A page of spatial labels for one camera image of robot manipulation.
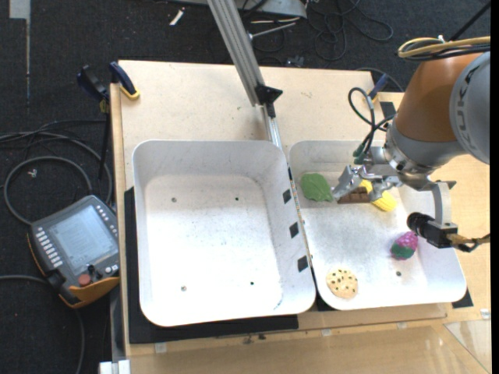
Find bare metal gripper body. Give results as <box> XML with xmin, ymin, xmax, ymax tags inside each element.
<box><xmin>352</xmin><ymin>145</ymin><xmax>434</xmax><ymax>191</ymax></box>

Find yellow corn cob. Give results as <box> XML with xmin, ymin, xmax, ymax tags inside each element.
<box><xmin>358</xmin><ymin>179</ymin><xmax>398</xmax><ymax>213</ymax></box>

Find brown chocolate bar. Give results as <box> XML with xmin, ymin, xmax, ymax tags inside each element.
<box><xmin>337</xmin><ymin>187</ymin><xmax>372</xmax><ymax>205</ymax></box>

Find green lettuce leaf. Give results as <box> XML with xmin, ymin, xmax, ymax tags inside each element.
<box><xmin>299</xmin><ymin>172</ymin><xmax>335</xmax><ymax>203</ymax></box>

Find white plastic tray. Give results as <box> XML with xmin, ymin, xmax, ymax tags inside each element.
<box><xmin>131</xmin><ymin>139</ymin><xmax>317</xmax><ymax>328</ymax></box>
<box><xmin>288</xmin><ymin>139</ymin><xmax>468</xmax><ymax>312</ymax></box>

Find purple and green grapes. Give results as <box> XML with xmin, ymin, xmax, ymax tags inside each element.
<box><xmin>389</xmin><ymin>231</ymin><xmax>419</xmax><ymax>261</ymax></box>

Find chocolate chip biscuit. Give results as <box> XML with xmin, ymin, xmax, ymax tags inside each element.
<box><xmin>325</xmin><ymin>267</ymin><xmax>359</xmax><ymax>300</ymax></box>

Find pale wood board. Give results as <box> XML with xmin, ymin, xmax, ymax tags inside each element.
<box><xmin>116</xmin><ymin>59</ymin><xmax>448</xmax><ymax>357</ymax></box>

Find black cylinder on white bracket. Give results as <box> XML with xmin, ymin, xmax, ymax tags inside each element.
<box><xmin>406</xmin><ymin>180</ymin><xmax>459</xmax><ymax>249</ymax></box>

